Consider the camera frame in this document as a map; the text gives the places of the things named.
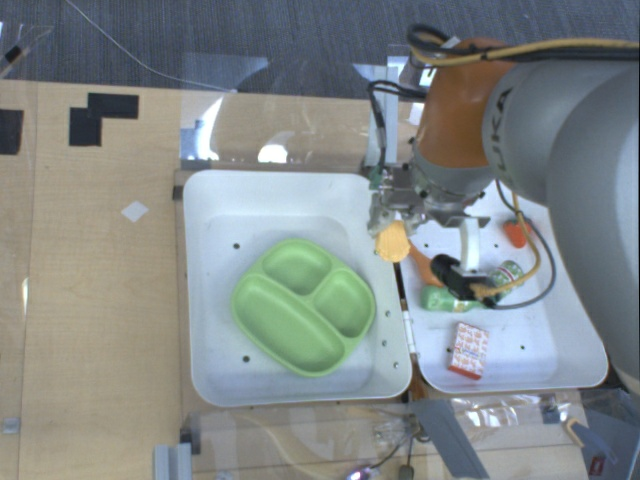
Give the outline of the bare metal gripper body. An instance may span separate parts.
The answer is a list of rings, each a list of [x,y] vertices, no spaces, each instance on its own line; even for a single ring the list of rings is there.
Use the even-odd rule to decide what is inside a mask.
[[[488,167],[406,164],[390,168],[372,194],[372,202],[395,209],[396,219],[401,220],[401,212],[420,212],[426,216],[426,223],[434,221],[443,228],[459,228],[472,218],[466,209],[483,197],[490,183]]]

